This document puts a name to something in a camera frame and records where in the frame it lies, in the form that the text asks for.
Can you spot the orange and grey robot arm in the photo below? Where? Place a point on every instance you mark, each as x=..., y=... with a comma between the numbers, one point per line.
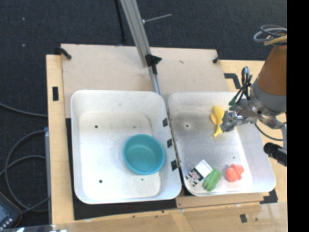
x=274, y=71

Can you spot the teal bowl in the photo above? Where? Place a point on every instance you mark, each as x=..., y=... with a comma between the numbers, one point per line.
x=143, y=155

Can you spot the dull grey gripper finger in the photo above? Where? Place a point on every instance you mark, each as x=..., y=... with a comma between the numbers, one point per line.
x=227, y=127
x=228, y=117

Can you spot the orange lumpy toy food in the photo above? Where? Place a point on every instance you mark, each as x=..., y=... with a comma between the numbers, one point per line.
x=234, y=173

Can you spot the white carton with black print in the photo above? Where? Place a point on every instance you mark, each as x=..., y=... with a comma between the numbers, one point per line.
x=200, y=171

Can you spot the white plastic tray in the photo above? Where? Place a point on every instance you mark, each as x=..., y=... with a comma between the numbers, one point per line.
x=103, y=149
x=207, y=149

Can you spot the green bean pods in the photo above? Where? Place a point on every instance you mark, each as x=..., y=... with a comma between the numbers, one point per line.
x=212, y=179

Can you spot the pale cardboard board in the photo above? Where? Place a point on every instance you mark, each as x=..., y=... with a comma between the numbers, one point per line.
x=108, y=69

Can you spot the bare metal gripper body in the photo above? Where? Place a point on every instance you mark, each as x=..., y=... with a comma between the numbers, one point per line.
x=253, y=116

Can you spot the black cylinder on white bracket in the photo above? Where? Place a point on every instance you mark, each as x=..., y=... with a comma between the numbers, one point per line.
x=275, y=151

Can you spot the yellow banana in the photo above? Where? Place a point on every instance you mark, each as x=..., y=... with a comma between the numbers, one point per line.
x=216, y=116

